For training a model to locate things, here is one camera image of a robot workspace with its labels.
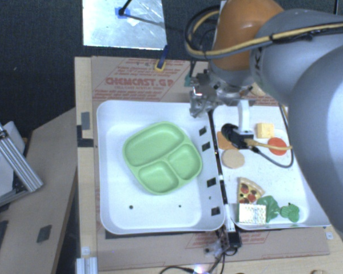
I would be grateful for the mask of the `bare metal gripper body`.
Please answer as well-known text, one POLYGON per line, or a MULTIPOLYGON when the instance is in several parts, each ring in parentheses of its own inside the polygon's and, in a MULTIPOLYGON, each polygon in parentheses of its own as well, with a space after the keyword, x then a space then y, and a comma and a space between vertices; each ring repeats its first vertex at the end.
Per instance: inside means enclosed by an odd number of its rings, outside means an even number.
POLYGON ((240 72, 220 77, 206 70, 192 76, 190 86, 190 97, 199 97, 202 103, 203 98, 216 97, 219 106, 237 106, 238 102, 253 89, 253 80, 251 76, 240 72))

